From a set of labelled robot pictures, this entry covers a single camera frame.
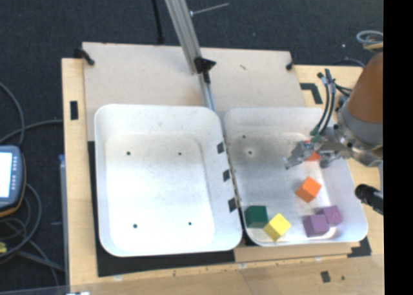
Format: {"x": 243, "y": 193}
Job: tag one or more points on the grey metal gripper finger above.
{"x": 328, "y": 160}
{"x": 295, "y": 157}

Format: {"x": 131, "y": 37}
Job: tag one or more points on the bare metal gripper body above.
{"x": 346, "y": 146}

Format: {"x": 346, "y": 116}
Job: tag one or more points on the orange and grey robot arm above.
{"x": 368, "y": 93}

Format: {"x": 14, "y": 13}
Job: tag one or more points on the red cube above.
{"x": 313, "y": 157}

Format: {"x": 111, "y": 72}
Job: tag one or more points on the white plastic tray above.
{"x": 161, "y": 184}
{"x": 267, "y": 177}

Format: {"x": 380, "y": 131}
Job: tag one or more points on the orange cube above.
{"x": 308, "y": 189}

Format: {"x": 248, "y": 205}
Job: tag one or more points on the purple cube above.
{"x": 315, "y": 225}
{"x": 333, "y": 214}

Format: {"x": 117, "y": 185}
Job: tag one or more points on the green cube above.
{"x": 256, "y": 215}

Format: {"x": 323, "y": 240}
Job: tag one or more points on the yellow cube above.
{"x": 277, "y": 226}

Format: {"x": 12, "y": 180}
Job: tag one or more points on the pale wood board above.
{"x": 138, "y": 74}

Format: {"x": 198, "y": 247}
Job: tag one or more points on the black cylinder on white bracket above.
{"x": 368, "y": 194}

